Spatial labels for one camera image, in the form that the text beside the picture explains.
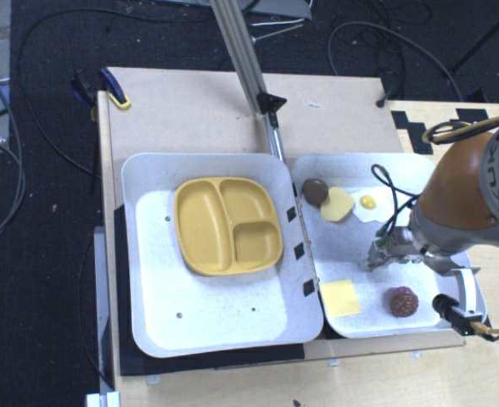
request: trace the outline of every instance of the white tray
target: white tray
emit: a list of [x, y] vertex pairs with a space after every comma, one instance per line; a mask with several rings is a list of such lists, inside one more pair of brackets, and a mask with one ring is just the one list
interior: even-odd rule
[[[132, 333], [154, 357], [235, 348], [304, 343], [322, 330], [315, 273], [305, 252], [292, 181], [284, 163], [269, 154], [140, 153], [122, 172], [126, 212]], [[282, 227], [283, 257], [273, 267], [234, 276], [201, 276], [183, 261], [173, 201], [185, 181], [239, 176], [271, 195]]]
[[[398, 333], [451, 330], [432, 307], [433, 298], [444, 293], [459, 299], [457, 278], [443, 277], [423, 263], [381, 266], [372, 272], [362, 269], [375, 232], [382, 223], [361, 222], [352, 212], [339, 223], [321, 217], [319, 208], [308, 204], [301, 188], [306, 179], [319, 178], [328, 186], [341, 187], [349, 193], [372, 187], [384, 187], [371, 173], [372, 164], [381, 164], [394, 184], [403, 190], [420, 193], [435, 166], [414, 153], [339, 153], [305, 155], [293, 163], [294, 184], [302, 203], [301, 212], [311, 241], [311, 255], [320, 284], [351, 280], [361, 313], [332, 317], [327, 304], [325, 315], [330, 326], [344, 337], [373, 337]], [[397, 221], [406, 226], [409, 210]], [[466, 252], [456, 255], [456, 262], [470, 267]], [[418, 311], [408, 318], [391, 314], [387, 300], [391, 288], [410, 287], [419, 297]], [[476, 280], [477, 311], [486, 316], [485, 301]]]

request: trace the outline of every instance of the yellow square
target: yellow square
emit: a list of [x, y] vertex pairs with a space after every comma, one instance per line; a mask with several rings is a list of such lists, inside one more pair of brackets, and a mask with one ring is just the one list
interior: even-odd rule
[[320, 285], [320, 291], [329, 317], [336, 318], [361, 313], [351, 279], [323, 283]]

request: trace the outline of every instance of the potato slice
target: potato slice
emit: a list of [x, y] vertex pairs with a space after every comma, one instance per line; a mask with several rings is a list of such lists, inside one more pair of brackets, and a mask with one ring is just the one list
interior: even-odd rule
[[338, 187], [330, 187], [327, 200], [321, 204], [321, 216], [328, 221], [340, 221], [348, 215], [354, 204], [355, 200], [349, 193]]

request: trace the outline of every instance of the fried egg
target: fried egg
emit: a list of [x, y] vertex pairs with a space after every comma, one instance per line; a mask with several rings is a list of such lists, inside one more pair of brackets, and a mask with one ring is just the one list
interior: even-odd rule
[[[368, 221], [385, 223], [395, 213], [393, 194], [391, 189], [386, 186], [363, 188], [358, 192], [353, 192], [351, 196], [355, 201], [351, 212], [363, 223]], [[399, 206], [409, 199], [408, 196], [399, 192], [396, 196]], [[409, 209], [403, 209], [399, 213], [397, 223], [407, 222], [407, 217], [405, 217], [407, 215], [409, 215]]]

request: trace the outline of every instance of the yellow divided plate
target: yellow divided plate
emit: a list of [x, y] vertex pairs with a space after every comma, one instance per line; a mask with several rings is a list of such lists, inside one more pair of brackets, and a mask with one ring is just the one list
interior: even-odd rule
[[278, 214], [266, 189], [246, 178], [200, 178], [174, 198], [183, 259], [201, 275], [264, 270], [283, 252]]

